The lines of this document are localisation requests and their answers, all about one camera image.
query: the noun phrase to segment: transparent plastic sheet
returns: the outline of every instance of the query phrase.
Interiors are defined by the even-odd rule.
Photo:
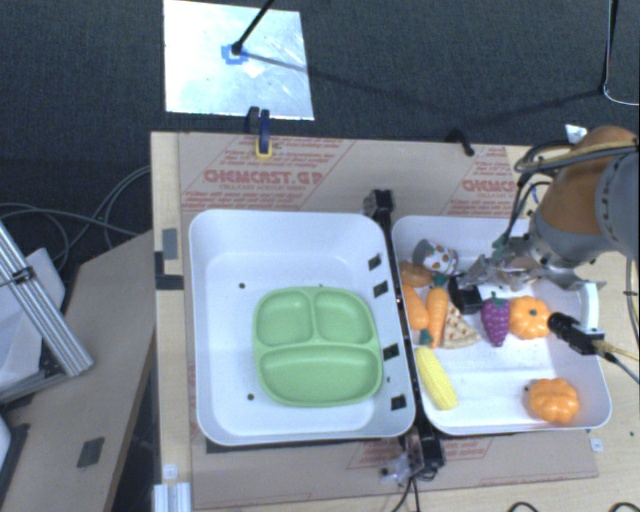
[[[166,110],[313,120],[300,14],[269,10],[231,52],[258,9],[165,0]]]

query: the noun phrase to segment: black rod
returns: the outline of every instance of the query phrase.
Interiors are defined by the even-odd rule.
[[[256,28],[258,23],[260,23],[260,20],[262,19],[262,17],[265,14],[267,14],[267,11],[271,7],[271,4],[273,4],[273,2],[275,1],[276,0],[267,0],[265,2],[265,4],[262,6],[262,9],[260,9],[260,12],[258,13],[258,15],[251,22],[251,25],[249,25],[247,30],[244,31],[244,34],[242,34],[242,37],[238,39],[235,43],[233,43],[233,45],[231,46],[231,53],[233,53],[234,55],[240,55],[240,52],[242,51],[242,45],[247,40],[247,38],[251,35],[251,32],[253,32],[253,29]]]

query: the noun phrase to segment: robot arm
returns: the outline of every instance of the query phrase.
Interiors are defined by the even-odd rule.
[[[599,254],[617,250],[638,265],[638,142],[622,128],[587,134],[566,155],[516,164],[519,189],[536,173],[552,176],[529,231],[512,237],[519,195],[505,234],[490,258],[481,256],[459,281],[461,288],[496,276],[512,289],[544,277],[568,289],[580,283],[574,269]]]

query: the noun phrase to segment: toy food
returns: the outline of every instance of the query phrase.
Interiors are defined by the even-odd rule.
[[[452,249],[433,244],[428,240],[420,240],[413,250],[414,265],[424,265],[433,272],[450,276],[458,265],[458,253]]]
[[[442,348],[461,348],[480,341],[480,334],[462,317],[460,310],[449,302],[442,332]]]
[[[509,301],[497,298],[495,293],[482,303],[480,319],[494,347],[501,347],[509,334],[510,310]]]
[[[566,380],[540,379],[529,390],[529,407],[543,420],[568,423],[580,409],[580,402]]]
[[[435,406],[445,411],[453,409],[458,405],[458,396],[434,352],[429,347],[418,347],[415,356],[420,379]]]
[[[422,288],[433,281],[433,275],[422,265],[402,261],[400,262],[400,281],[402,284]]]
[[[432,346],[435,348],[440,345],[442,339],[447,309],[449,309],[449,293],[441,286],[434,286],[427,294],[426,306],[429,312],[429,326],[427,328],[433,338]]]
[[[403,284],[402,294],[404,295],[409,327],[417,331],[426,329],[429,326],[430,315],[418,293],[411,286]]]
[[[551,312],[540,299],[526,295],[511,301],[509,330],[516,336],[531,340],[549,334],[547,321]]]

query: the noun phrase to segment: white plastic tub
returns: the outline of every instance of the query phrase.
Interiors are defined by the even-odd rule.
[[[393,229],[398,262],[411,261],[414,247],[421,239],[455,249],[460,270],[468,269],[476,258],[490,255],[491,243],[505,230],[507,221],[461,217],[418,217],[400,219]],[[526,231],[527,222],[516,224],[513,234]],[[598,321],[598,296],[595,284],[567,292],[549,281],[538,281],[518,293],[504,285],[479,287],[483,299],[496,291],[499,297],[533,295],[543,299],[552,312],[559,311],[579,320],[588,328]],[[419,290],[422,297],[426,289]],[[459,405],[450,411],[437,409],[426,393],[424,408],[438,429],[451,435],[495,434],[550,430],[558,428],[595,428],[611,414],[611,400],[597,356],[581,356],[567,343],[551,334],[531,341],[509,334],[500,348],[486,340],[480,314],[465,315],[483,339],[458,349],[436,349],[436,355],[457,392]],[[418,333],[412,333],[417,341]],[[581,410],[566,425],[548,423],[534,417],[527,407],[525,387],[541,378],[563,377],[571,383],[581,402]]]
[[[355,214],[210,210],[191,223],[191,278],[198,422],[228,446],[395,437],[415,416],[402,330],[382,230]],[[386,293],[375,297],[384,283]],[[261,388],[252,318],[267,293],[291,286],[356,293],[371,309],[383,358],[382,385],[362,402],[292,407]]]

